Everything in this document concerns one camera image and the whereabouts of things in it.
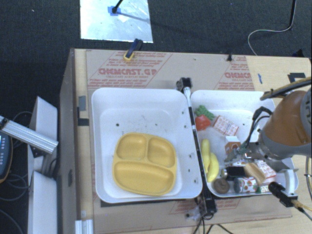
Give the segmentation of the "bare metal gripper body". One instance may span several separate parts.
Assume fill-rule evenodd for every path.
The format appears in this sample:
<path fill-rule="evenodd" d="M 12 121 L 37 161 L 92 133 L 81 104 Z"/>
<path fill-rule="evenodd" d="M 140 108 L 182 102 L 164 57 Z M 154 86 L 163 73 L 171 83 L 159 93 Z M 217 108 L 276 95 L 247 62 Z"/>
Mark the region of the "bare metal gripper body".
<path fill-rule="evenodd" d="M 252 160 L 265 160 L 265 155 L 268 152 L 269 149 L 260 142 L 251 142 L 249 144 L 244 142 L 240 146 L 232 149 L 226 157 L 226 162 L 236 162 L 239 160 L 245 160 L 247 162 L 251 162 Z"/>

